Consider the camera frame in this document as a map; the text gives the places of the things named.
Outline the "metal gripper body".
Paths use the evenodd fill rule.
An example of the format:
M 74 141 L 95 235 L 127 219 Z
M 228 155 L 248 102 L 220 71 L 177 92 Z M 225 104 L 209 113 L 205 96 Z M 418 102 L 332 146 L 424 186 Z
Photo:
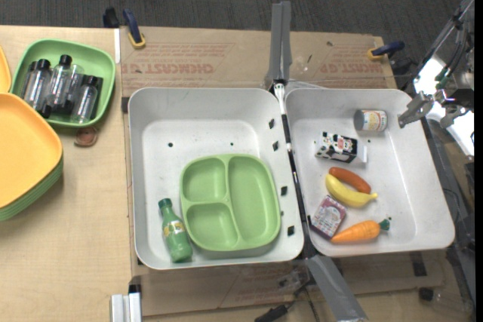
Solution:
M 462 106 L 464 108 L 474 107 L 474 91 L 471 88 L 449 88 L 437 90 L 434 94 L 435 100 L 441 106 Z

